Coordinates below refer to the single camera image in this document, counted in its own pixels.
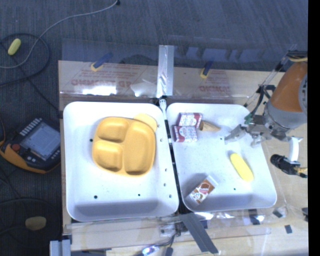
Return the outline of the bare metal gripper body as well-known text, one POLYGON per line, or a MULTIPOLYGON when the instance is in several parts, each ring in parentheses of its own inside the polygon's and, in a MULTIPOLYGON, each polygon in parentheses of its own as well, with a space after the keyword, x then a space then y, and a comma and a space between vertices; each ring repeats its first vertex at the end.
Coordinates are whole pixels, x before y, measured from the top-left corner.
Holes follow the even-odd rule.
POLYGON ((255 115, 249 122, 246 131, 254 138, 264 138, 271 140, 273 138, 286 142, 288 141, 286 127, 281 126, 267 115, 255 115))

